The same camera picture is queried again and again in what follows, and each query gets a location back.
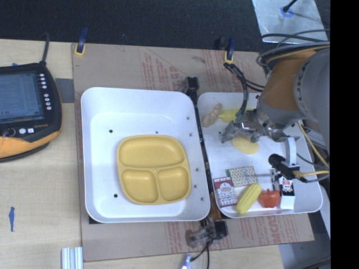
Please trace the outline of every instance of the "toy corn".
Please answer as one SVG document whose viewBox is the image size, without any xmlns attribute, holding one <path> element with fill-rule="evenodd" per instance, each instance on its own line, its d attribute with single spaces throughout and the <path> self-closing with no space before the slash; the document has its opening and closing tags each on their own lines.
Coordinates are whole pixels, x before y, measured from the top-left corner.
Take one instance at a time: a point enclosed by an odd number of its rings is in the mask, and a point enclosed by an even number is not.
<svg viewBox="0 0 359 269">
<path fill-rule="evenodd" d="M 240 214 L 247 212 L 247 210 L 258 199 L 262 192 L 262 187 L 258 183 L 250 184 L 244 191 L 241 198 L 238 200 L 236 209 Z"/>
</svg>

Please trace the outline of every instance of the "yellow divided plate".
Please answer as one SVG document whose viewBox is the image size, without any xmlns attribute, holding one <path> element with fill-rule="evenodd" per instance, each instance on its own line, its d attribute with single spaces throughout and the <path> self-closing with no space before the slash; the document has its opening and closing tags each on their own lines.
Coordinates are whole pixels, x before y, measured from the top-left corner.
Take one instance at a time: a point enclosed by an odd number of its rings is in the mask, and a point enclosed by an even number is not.
<svg viewBox="0 0 359 269">
<path fill-rule="evenodd" d="M 187 155 L 173 137 L 127 137 L 117 147 L 117 169 L 128 199 L 141 205 L 177 202 L 191 189 Z"/>
</svg>

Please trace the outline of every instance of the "yellow round object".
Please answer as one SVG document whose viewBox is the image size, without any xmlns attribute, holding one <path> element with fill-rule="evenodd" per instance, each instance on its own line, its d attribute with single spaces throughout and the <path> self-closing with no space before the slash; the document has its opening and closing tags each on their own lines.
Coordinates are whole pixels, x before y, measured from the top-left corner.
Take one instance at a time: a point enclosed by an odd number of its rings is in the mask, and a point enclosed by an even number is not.
<svg viewBox="0 0 359 269">
<path fill-rule="evenodd" d="M 232 138 L 232 144 L 236 150 L 243 152 L 246 155 L 255 154 L 258 151 L 259 145 L 257 142 L 251 142 L 249 137 L 238 134 Z"/>
</svg>

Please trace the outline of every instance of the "blue marker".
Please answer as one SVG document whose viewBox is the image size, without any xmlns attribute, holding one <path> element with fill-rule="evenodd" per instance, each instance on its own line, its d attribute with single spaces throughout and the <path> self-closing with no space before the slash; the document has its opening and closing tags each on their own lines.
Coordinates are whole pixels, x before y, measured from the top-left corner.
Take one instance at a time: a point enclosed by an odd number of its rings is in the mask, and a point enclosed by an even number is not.
<svg viewBox="0 0 359 269">
<path fill-rule="evenodd" d="M 13 232 L 13 220 L 15 219 L 15 208 L 11 206 L 10 213 L 9 213 L 9 219 L 10 219 L 10 226 L 11 226 L 11 232 Z"/>
</svg>

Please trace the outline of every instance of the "cardboard sheet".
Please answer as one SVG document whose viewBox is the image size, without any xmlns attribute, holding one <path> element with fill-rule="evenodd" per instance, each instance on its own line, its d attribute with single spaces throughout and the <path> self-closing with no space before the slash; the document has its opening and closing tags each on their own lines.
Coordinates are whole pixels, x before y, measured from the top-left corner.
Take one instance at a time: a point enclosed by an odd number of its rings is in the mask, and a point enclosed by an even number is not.
<svg viewBox="0 0 359 269">
<path fill-rule="evenodd" d="M 248 80 L 264 85 L 266 79 L 255 63 L 256 57 L 257 53 L 235 52 L 234 62 Z M 201 251 L 202 246 L 191 248 L 185 238 L 186 233 L 201 228 L 197 221 L 91 222 L 84 200 L 80 99 L 86 89 L 95 86 L 176 91 L 187 76 L 198 78 L 199 95 L 204 92 L 241 92 L 240 82 L 223 67 L 224 51 L 87 44 L 84 56 L 73 54 L 72 61 L 84 261 Z M 226 219 L 226 223 L 228 236 L 214 242 L 210 250 L 314 239 L 307 214 Z"/>
</svg>

